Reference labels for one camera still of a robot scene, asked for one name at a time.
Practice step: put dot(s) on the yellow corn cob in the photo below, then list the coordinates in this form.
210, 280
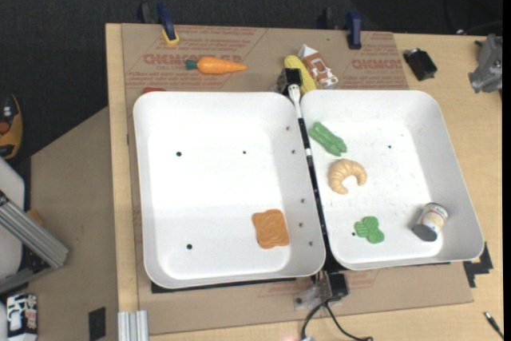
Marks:
304, 76

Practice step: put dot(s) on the green asparagus bundle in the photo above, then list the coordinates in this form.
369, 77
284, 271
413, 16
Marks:
327, 139

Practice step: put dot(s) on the black and white carton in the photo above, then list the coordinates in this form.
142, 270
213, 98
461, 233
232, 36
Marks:
22, 315

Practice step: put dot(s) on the orange carrot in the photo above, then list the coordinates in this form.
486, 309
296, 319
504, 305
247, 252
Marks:
217, 65

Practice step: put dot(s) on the white plastic tray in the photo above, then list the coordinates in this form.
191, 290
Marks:
215, 179
403, 171

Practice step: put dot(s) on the orange toast slice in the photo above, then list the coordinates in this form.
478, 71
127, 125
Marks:
271, 228

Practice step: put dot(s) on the white and orange carton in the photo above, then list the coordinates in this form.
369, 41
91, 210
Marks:
319, 70

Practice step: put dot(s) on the thin black and white rod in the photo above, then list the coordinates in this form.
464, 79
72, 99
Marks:
306, 143

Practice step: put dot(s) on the green broccoli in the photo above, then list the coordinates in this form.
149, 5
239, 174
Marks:
370, 231

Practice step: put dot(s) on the small black box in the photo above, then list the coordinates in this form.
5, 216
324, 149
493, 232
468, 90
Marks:
421, 64

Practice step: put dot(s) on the brown cardboard board red print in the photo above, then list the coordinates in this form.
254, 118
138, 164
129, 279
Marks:
247, 42

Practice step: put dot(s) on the tan croissant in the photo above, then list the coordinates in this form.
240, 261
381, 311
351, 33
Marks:
343, 169

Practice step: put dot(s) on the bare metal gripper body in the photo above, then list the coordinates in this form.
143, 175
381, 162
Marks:
490, 64

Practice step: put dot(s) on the small white can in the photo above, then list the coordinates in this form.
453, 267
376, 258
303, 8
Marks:
431, 220

